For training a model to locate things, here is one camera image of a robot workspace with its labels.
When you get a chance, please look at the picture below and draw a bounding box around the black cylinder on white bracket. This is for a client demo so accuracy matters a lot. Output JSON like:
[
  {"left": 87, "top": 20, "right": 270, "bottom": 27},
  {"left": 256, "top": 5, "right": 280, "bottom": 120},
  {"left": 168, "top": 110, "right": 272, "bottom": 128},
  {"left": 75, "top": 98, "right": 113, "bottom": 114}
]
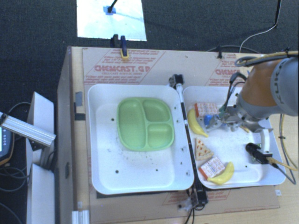
[{"left": 245, "top": 128, "right": 274, "bottom": 165}]

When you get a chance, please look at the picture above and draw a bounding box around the orange and white carton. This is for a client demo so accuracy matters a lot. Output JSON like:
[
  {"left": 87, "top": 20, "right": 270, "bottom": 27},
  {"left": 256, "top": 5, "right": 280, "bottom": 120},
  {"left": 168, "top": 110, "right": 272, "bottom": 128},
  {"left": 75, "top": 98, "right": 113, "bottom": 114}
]
[
  {"left": 198, "top": 156, "right": 226, "bottom": 181},
  {"left": 194, "top": 102, "right": 219, "bottom": 119}
]

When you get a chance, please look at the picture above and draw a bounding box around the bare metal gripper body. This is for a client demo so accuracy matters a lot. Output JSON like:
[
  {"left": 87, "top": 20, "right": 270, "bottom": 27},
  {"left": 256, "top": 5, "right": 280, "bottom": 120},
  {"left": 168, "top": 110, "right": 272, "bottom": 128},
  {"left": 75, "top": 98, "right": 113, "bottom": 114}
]
[{"left": 219, "top": 105, "right": 260, "bottom": 132}]

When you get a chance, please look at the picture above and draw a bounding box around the white plastic tray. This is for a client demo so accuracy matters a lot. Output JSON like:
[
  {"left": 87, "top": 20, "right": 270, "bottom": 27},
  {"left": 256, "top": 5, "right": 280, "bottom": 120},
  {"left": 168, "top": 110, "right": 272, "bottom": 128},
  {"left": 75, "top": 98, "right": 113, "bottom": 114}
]
[
  {"left": 87, "top": 83, "right": 195, "bottom": 195},
  {"left": 182, "top": 85, "right": 287, "bottom": 190}
]

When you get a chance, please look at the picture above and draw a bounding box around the pizza slice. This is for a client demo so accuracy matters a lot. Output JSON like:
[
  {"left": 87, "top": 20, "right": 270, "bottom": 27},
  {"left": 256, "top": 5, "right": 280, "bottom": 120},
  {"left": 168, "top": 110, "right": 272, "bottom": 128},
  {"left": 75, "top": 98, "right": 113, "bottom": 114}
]
[{"left": 195, "top": 138, "right": 214, "bottom": 161}]

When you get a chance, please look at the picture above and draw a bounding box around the thin black and white rod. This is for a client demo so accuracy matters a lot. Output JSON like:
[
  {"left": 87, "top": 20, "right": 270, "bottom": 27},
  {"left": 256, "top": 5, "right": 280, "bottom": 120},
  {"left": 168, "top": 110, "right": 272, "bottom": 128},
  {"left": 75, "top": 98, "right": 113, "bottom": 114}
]
[{"left": 175, "top": 84, "right": 204, "bottom": 196}]

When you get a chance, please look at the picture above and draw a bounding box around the yellow banana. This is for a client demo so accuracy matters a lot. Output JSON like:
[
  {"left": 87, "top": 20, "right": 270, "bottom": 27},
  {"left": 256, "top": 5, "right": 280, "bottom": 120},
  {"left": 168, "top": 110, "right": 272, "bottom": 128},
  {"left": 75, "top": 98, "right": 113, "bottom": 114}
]
[
  {"left": 206, "top": 161, "right": 235, "bottom": 186},
  {"left": 187, "top": 108, "right": 209, "bottom": 138}
]

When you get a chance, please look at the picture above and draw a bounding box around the brown cardboard board red print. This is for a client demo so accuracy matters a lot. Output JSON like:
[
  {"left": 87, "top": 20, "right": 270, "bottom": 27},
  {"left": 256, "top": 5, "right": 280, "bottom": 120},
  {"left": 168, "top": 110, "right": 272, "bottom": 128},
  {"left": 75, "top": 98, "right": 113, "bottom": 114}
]
[{"left": 82, "top": 47, "right": 281, "bottom": 216}]

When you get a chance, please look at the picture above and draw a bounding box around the green divided plate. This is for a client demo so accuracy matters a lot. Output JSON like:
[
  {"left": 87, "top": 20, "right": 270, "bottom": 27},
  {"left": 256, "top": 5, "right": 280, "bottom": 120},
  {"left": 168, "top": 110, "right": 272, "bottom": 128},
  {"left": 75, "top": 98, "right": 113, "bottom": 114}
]
[{"left": 116, "top": 97, "right": 175, "bottom": 152}]

